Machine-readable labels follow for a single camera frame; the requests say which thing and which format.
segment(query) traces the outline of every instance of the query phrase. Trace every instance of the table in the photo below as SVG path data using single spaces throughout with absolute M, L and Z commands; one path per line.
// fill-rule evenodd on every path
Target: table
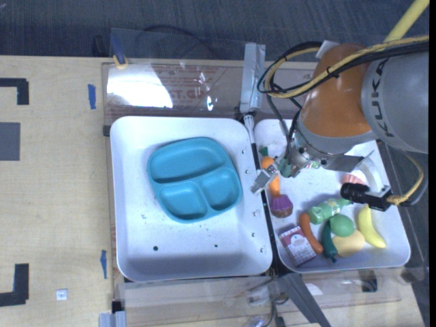
M 0 77 L 25 78 L 29 105 L 0 87 L 0 122 L 20 123 L 20 161 L 0 161 L 0 292 L 11 292 L 15 264 L 29 264 L 25 305 L 0 307 L 2 326 L 97 326 L 114 295 L 102 64 L 107 59 L 0 57 Z M 95 109 L 90 92 L 95 87 Z M 107 277 L 102 266 L 106 254 Z M 423 326 L 410 285 L 401 299 L 323 308 L 333 326 Z M 281 307 L 287 326 L 307 320 Z M 247 318 L 189 323 L 241 325 Z

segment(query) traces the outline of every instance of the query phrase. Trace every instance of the dark green toy vegetable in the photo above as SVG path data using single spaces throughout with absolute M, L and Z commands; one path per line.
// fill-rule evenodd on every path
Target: dark green toy vegetable
M 326 221 L 324 229 L 322 230 L 322 245 L 324 246 L 324 251 L 322 253 L 326 258 L 330 258 L 332 262 L 335 263 L 335 255 L 338 254 L 338 251 L 333 244 L 331 232 L 330 220 L 328 220 Z

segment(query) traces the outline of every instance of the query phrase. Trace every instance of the blue plate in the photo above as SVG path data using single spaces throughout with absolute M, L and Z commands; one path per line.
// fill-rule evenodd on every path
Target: blue plate
M 242 196 L 232 161 L 211 138 L 179 140 L 157 149 L 147 162 L 147 174 L 161 207 L 181 223 L 220 215 Z

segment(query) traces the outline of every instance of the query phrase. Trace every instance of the green bottle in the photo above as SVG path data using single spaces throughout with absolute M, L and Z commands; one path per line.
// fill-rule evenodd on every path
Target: green bottle
M 307 213 L 311 218 L 312 224 L 320 224 L 341 212 L 341 209 L 344 206 L 347 206 L 351 203 L 352 202 L 350 200 L 346 200 L 344 198 L 328 198 L 319 205 L 309 208 Z

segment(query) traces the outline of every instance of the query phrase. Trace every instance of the brown sausage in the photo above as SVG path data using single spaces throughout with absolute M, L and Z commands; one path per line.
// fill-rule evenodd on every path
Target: brown sausage
M 306 236 L 314 252 L 316 254 L 321 254 L 324 248 L 321 245 L 321 243 L 316 239 L 316 237 L 314 237 L 312 233 L 310 221 L 311 218 L 307 212 L 303 212 L 300 214 L 299 222 L 303 234 Z

